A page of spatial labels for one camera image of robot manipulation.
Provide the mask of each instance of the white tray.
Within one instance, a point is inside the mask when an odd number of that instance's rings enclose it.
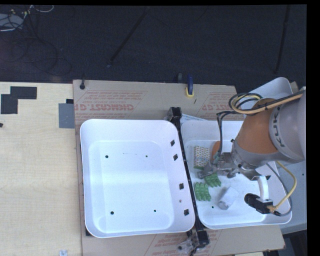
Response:
[[[232,148],[231,139],[235,139],[242,125],[242,121],[223,121],[222,151],[230,152]],[[197,121],[190,120],[181,126],[181,135],[186,153],[187,164],[190,172],[192,184],[204,182],[197,176],[197,169],[194,168],[194,147],[201,146],[212,149],[216,141],[220,140],[220,133],[217,121]],[[269,163],[277,171],[274,162]],[[271,175],[267,181],[269,197],[274,205],[286,195],[285,189],[277,176],[269,169],[262,166],[257,169],[262,175]],[[226,229],[245,226],[286,224],[290,221],[292,213],[286,216],[275,216],[273,214],[261,214],[256,209],[245,203],[245,195],[252,193],[260,196],[257,181],[251,181],[242,174],[237,174],[234,178],[219,176],[221,187],[209,187],[211,201],[196,201],[196,206],[200,221],[210,229]],[[225,188],[232,187],[239,192],[238,197],[227,210],[218,207],[218,201]],[[285,201],[278,211],[286,213],[290,209],[288,200]]]
[[[93,236],[185,232],[193,227],[190,188],[172,123],[90,119],[80,128],[80,140],[85,225]]]

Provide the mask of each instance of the light wood surface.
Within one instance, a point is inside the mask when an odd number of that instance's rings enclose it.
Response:
[[[82,255],[76,139],[59,128],[59,103],[72,84],[37,86],[37,99],[19,99],[18,114],[0,114],[0,255]]]

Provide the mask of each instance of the blue clamp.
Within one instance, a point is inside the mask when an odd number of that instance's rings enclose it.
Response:
[[[194,96],[194,80],[190,74],[187,77],[187,87],[185,88],[186,96],[191,98]]]

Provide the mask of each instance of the cardboard sheet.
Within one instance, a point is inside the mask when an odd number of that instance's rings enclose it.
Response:
[[[79,130],[89,119],[162,120],[170,107],[180,107],[183,114],[215,120],[216,113],[229,110],[234,86],[194,84],[194,96],[186,96],[186,84],[123,81],[73,81],[75,136],[78,164],[79,203],[83,256],[182,256],[177,245],[187,234],[169,233],[96,238],[86,234],[84,193]],[[242,115],[228,115],[225,120],[242,120]],[[285,242],[277,225],[207,230],[210,244],[199,256],[222,256],[283,249]]]

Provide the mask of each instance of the yellow cable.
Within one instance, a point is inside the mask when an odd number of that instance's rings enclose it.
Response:
[[[238,113],[240,113],[240,114],[245,114],[245,115],[250,115],[250,114],[256,114],[256,113],[259,113],[259,112],[261,112],[261,111],[264,111],[264,110],[266,110],[266,109],[272,109],[272,108],[274,108],[274,107],[276,107],[276,106],[279,106],[279,105],[281,105],[281,104],[284,104],[284,103],[287,103],[287,102],[291,102],[291,101],[294,101],[294,100],[296,100],[296,99],[299,99],[299,98],[301,98],[302,97],[302,93],[300,93],[300,94],[297,94],[297,95],[294,95],[294,96],[292,96],[292,97],[290,97],[290,98],[285,98],[285,99],[283,99],[283,100],[281,100],[281,101],[278,101],[278,102],[276,102],[276,103],[271,103],[271,104],[269,104],[267,107],[266,106],[261,106],[261,107],[259,107],[259,108],[257,108],[257,109],[250,109],[250,110],[241,110],[241,109],[238,109],[236,106],[235,106],[235,104],[236,104],[236,102],[237,101],[239,101],[239,100],[241,100],[243,97],[254,97],[254,96],[250,96],[250,95],[242,95],[242,96],[240,96],[240,97],[238,97],[238,98],[235,98],[233,101],[232,101],[232,103],[231,103],[231,107],[232,107],[232,109],[234,110],[234,111],[236,111],[236,112],[238,112]]]
[[[270,209],[270,212],[273,213],[274,211],[276,211],[280,205],[282,205],[284,203],[284,201],[286,201],[291,195],[292,193],[295,191],[296,189],[296,186],[297,186],[297,178],[292,174],[291,171],[289,171],[282,163],[280,163],[279,161],[276,161],[276,163],[278,165],[280,165],[288,174],[291,175],[291,177],[293,178],[294,180],[294,183],[293,183],[293,186],[291,188],[291,190],[289,191],[289,193],[276,205],[276,206],[273,206],[273,205],[270,205],[270,206],[267,206],[267,208]]]

